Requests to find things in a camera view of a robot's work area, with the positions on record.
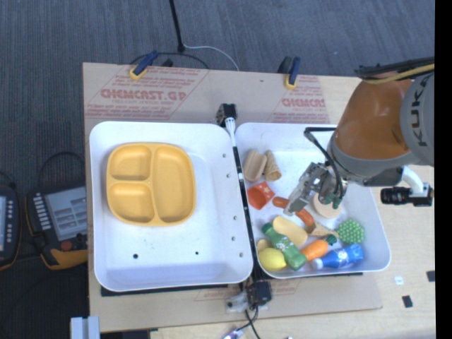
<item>display screen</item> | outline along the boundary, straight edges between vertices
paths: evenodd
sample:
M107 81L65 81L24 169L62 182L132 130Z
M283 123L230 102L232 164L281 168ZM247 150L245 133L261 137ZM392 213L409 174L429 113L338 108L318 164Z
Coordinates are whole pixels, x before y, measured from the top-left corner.
M78 187L45 196L59 241L88 232L86 188Z
M6 197L0 196L0 251L5 248L6 234Z

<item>white tray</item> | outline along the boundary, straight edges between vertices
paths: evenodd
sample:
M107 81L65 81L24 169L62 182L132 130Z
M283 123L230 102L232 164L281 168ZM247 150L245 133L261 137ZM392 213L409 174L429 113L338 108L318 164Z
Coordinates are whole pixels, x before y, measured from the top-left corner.
M194 166L196 208L180 225L143 227L115 218L105 192L109 154L133 142L169 143ZM94 268L108 290L221 285L246 280L253 261L232 144L214 124L107 121L90 133Z
M269 123L245 123L236 130L236 141L242 165L246 155L251 149L260 153L266 150L272 150L276 162L281 169L282 176L279 180L268 182L269 187L275 192L276 196L288 198L293 188L298 184L299 177L305 171L311 162L325 162L325 157L321 151L304 137L304 130L307 125L304 124L269 124ZM319 143L326 148L332 132L316 132L315 137ZM248 182L245 180L246 189L262 182ZM341 214L334 219L323 218L316 213L309 204L306 209L324 226L335 229L338 224L347 218L358 221L364 228L364 241L361 246L364 251L364 259L355 265L341 269L322 268L315 270L311 265L306 264L298 271L288 268L277 272L264 271L273 278L300 278L313 275L330 275L339 273L361 273L366 271L383 270L391 260L388 240L381 224L379 213L372 192L369 188L357 184L349 184L347 193L342 202ZM267 238L261 228L266 222L277 215L304 226L302 221L293 216L283 215L282 208L276 208L271 202L267 203L262 209L257 210L250 206L249 210L251 223L253 225L254 240L257 243L260 239ZM307 244L314 238L308 238ZM331 249L341 247L338 242Z

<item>orange carrot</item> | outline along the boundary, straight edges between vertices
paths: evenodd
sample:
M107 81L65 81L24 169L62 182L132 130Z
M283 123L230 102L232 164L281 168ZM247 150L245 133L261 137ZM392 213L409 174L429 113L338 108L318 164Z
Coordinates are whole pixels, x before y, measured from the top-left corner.
M318 239L305 246L300 251L306 256L308 261L312 261L315 258L325 255L328 252L328 245L332 245L335 242L337 242L337 239L333 234L330 234L325 240Z
M272 203L276 207L285 208L285 206L288 205L289 200L283 197L276 196L275 198L273 198ZM297 215L298 218L301 219L307 226L311 226L314 224L314 218L304 208L300 211L297 211L295 215Z

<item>textured green ball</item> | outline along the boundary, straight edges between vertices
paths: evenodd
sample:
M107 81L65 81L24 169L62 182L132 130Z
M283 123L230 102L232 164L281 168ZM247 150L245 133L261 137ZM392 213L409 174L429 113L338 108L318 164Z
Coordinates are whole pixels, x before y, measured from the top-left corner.
M345 244L359 244L364 240L364 228L352 219L340 223L336 232Z

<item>clamp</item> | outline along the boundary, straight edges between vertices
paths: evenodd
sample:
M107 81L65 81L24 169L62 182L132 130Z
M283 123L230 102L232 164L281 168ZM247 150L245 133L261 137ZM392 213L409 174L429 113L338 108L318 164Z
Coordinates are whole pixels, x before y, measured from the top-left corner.
M140 61L140 63L135 66L135 68L131 69L129 72L129 75L132 79L135 81L138 81L141 79L142 76L146 74L146 67L149 65L152 65L153 61L155 61L158 57L157 50L154 50L153 52L147 54L143 60Z
M286 74L285 77L285 87L287 89L294 89L297 86L297 75L300 66L300 57L296 56L293 60L290 56L287 56L282 61L278 73Z

